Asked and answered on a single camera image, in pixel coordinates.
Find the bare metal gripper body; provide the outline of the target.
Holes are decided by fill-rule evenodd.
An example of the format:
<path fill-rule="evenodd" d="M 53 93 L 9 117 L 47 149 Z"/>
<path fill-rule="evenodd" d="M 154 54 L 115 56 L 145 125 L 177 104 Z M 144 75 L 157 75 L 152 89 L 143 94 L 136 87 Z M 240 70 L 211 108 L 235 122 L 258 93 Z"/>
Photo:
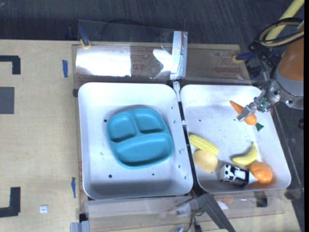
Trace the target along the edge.
<path fill-rule="evenodd" d="M 254 112 L 268 112 L 280 102 L 292 109 L 304 109 L 302 82 L 288 82 L 288 85 L 284 86 L 279 81 L 266 81 L 258 88 L 261 93 L 253 99 Z"/>

